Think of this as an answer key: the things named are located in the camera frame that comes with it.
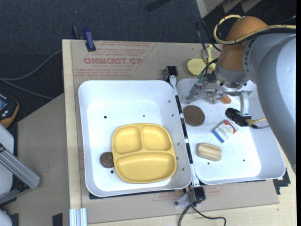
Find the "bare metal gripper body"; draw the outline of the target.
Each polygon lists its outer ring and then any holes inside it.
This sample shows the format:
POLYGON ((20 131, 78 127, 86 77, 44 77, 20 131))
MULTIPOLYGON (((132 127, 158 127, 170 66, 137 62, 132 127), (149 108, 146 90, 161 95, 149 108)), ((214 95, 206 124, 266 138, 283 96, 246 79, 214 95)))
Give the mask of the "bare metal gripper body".
POLYGON ((233 83, 219 73, 207 73, 201 76, 198 82, 203 91, 212 94, 235 95, 243 87, 242 84, 233 83))

